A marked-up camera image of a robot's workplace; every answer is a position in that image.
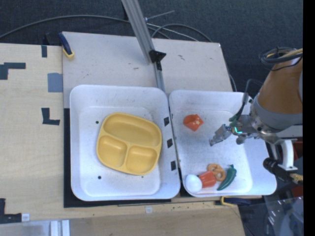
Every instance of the green chili pepper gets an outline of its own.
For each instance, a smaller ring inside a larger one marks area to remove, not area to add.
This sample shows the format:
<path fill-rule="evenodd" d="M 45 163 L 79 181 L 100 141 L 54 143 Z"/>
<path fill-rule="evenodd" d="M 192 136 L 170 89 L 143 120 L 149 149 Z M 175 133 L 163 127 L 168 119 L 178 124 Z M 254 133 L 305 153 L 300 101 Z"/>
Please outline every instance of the green chili pepper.
<path fill-rule="evenodd" d="M 225 180 L 220 184 L 217 190 L 221 191 L 225 189 L 226 187 L 228 187 L 231 184 L 231 182 L 235 179 L 236 172 L 237 170 L 234 168 L 234 165 L 233 164 L 230 165 L 230 168 L 228 168 L 227 170 Z"/>

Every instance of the white ball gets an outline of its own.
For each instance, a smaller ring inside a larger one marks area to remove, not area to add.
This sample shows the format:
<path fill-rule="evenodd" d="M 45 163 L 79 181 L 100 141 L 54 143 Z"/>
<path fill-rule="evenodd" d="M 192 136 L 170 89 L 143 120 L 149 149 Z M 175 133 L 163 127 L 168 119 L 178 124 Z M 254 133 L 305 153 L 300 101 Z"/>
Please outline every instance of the white ball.
<path fill-rule="evenodd" d="M 186 177 L 185 186 L 186 186 L 187 191 L 191 193 L 196 193 L 201 190 L 202 182 L 199 177 L 197 177 L 196 175 L 190 174 L 190 175 L 187 175 Z"/>

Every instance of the yellow plate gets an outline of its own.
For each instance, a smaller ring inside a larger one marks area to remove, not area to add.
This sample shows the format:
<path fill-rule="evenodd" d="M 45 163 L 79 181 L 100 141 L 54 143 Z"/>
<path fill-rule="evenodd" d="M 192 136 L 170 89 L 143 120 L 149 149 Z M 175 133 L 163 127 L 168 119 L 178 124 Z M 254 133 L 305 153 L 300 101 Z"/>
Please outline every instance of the yellow plate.
<path fill-rule="evenodd" d="M 109 168 L 144 175 L 156 166 L 161 146 L 162 133 L 155 123 L 130 114 L 113 113 L 102 123 L 96 153 Z"/>

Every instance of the wooden table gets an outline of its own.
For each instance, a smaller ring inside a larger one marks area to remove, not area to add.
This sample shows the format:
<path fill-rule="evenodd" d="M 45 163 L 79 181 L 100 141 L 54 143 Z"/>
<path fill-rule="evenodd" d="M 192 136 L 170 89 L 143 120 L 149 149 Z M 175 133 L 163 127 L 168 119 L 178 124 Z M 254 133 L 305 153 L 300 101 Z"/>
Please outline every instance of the wooden table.
<path fill-rule="evenodd" d="M 62 48 L 0 44 L 0 54 L 0 65 L 26 65 L 25 69 L 9 68 L 7 79 L 0 80 L 0 198 L 6 199 L 5 213 L 27 213 L 31 221 L 74 219 L 73 230 L 81 232 L 91 229 L 92 220 L 98 228 L 93 229 L 95 235 L 102 223 L 97 217 L 110 221 L 106 225 L 111 225 L 113 235 L 126 231 L 138 235 L 137 225 L 143 220 L 143 227 L 151 230 L 146 235 L 154 235 L 152 230 L 159 235 L 170 231 L 191 235 L 194 229 L 244 235 L 237 207 L 216 206 L 218 198 L 178 195 L 165 204 L 64 208 L 63 93 L 49 92 L 47 79 L 48 74 L 63 73 Z M 229 78 L 225 81 L 223 90 L 231 90 Z M 60 124 L 43 124 L 42 108 L 49 108 L 50 119 L 59 119 Z"/>

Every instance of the red object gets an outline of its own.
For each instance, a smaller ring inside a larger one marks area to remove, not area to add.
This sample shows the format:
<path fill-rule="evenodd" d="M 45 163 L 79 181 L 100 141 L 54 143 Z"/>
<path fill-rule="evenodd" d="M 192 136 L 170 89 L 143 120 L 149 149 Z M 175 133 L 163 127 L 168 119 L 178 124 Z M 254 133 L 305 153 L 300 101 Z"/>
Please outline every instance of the red object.
<path fill-rule="evenodd" d="M 211 187 L 216 184 L 216 178 L 212 171 L 206 171 L 198 176 L 202 182 L 202 188 Z"/>
<path fill-rule="evenodd" d="M 199 115 L 189 115 L 184 118 L 184 125 L 193 131 L 196 131 L 201 124 L 203 124 L 203 120 Z"/>

